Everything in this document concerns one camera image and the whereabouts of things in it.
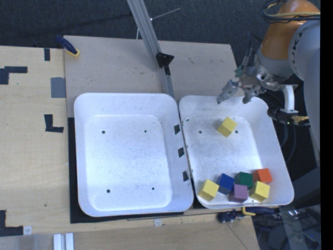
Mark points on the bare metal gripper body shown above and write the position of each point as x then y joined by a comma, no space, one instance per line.
256,79

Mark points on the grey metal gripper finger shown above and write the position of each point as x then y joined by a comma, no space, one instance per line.
227,90
249,94

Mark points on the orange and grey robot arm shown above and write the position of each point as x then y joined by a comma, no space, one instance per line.
307,48

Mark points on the yellow cube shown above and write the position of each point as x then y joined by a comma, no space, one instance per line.
208,190
259,191
227,127

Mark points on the white plastic tray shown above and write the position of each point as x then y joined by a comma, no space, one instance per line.
127,155
223,155

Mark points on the orange cube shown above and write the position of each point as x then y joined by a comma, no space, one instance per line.
263,175

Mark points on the green cube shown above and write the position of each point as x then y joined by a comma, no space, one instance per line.
244,179

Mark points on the blue cube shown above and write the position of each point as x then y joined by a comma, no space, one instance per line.
225,182

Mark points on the purple cube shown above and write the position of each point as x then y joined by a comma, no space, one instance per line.
238,193

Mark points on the pale wood board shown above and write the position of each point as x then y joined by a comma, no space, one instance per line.
117,66

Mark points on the black cylinder on white bracket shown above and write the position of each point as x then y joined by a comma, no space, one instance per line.
289,100

